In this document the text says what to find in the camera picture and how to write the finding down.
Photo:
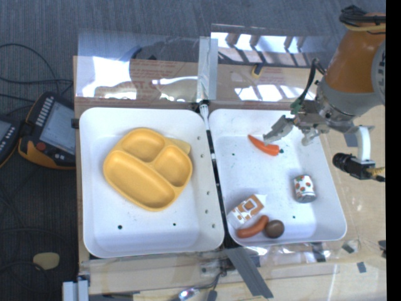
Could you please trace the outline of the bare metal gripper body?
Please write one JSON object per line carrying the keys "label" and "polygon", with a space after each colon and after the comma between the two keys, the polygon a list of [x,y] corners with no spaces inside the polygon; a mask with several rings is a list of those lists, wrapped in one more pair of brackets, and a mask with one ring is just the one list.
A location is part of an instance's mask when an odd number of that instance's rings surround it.
{"label": "bare metal gripper body", "polygon": [[293,102],[293,122],[301,130],[329,129],[346,132],[353,127],[355,115],[336,108],[326,100],[296,100]]}

